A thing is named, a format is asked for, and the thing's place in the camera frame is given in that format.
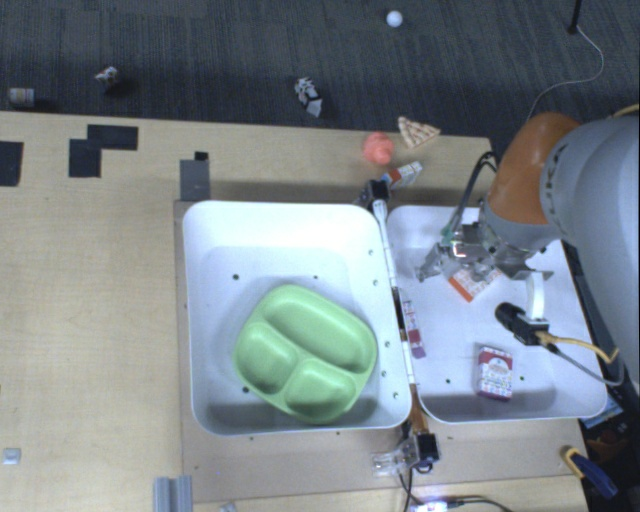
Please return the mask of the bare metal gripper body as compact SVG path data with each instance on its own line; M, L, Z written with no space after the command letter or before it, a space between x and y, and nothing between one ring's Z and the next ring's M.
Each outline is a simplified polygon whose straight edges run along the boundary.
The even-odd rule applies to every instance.
M453 277L459 271L465 271L471 277L469 265L485 259L495 264L501 274L511 280L526 280L534 274L540 274L543 280L548 280L554 275L553 271L530 268L527 260L534 252L510 246L487 224L462 224L446 234L447 237L439 243L448 248L449 260L442 272L447 277Z

